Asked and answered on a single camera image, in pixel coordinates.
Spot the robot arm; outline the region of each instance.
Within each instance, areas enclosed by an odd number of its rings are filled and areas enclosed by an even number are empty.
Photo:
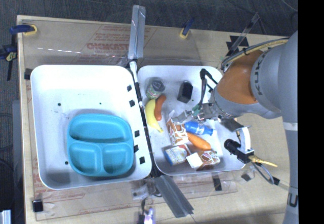
[[[234,61],[229,66],[222,66],[224,76],[213,89],[209,102],[199,103],[193,108],[197,120],[217,119],[231,131],[243,127],[234,118],[245,113],[258,114],[266,119],[282,116],[290,158],[290,188],[284,224],[299,222],[297,40],[296,31],[288,40],[280,40],[284,44],[267,52],[253,50],[240,57],[237,54],[230,57],[226,62]],[[224,145],[228,150],[238,148],[231,142]]]

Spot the banana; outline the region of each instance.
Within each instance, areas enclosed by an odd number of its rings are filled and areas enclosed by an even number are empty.
[[[157,129],[160,133],[162,133],[163,129],[159,126],[159,124],[155,118],[154,109],[155,109],[155,100],[154,99],[149,100],[145,106],[145,114],[146,114],[147,124],[150,127]]]

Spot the blue bottle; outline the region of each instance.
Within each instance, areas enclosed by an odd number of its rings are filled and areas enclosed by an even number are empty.
[[[186,131],[197,134],[197,135],[213,135],[213,129],[210,129],[204,125],[199,124],[198,122],[195,121],[189,121],[184,124],[184,127],[186,128]]]

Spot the orange carrot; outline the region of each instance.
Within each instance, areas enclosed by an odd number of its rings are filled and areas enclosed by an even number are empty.
[[[162,119],[162,105],[165,102],[165,100],[167,99],[167,97],[162,94],[158,99],[156,99],[155,101],[155,109],[154,109],[154,116],[156,118],[157,121],[160,121]]]
[[[211,145],[204,139],[202,139],[201,137],[198,137],[195,134],[192,134],[190,132],[187,132],[188,134],[188,140],[197,148],[204,150],[204,151],[208,151],[211,150]]]

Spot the blue bowl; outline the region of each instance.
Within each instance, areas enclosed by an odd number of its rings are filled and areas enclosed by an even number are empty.
[[[117,116],[78,115],[68,125],[67,153],[71,167],[79,174],[125,174],[134,161],[132,129]]]

